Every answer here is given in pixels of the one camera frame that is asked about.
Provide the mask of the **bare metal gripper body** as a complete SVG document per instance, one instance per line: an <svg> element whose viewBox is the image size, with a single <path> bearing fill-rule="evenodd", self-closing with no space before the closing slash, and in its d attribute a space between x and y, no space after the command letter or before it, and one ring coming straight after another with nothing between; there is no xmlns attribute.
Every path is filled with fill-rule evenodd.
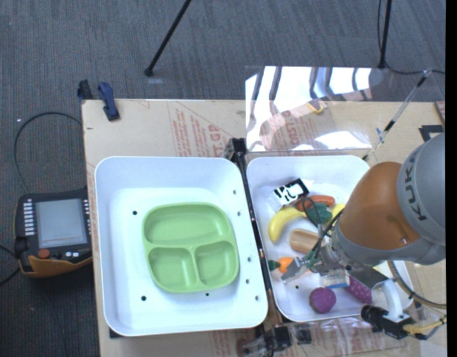
<svg viewBox="0 0 457 357"><path fill-rule="evenodd" d="M329 243L317 247L308 253L309 270L321 275L329 274L333 270L346 270L349 260L341 248Z"/></svg>

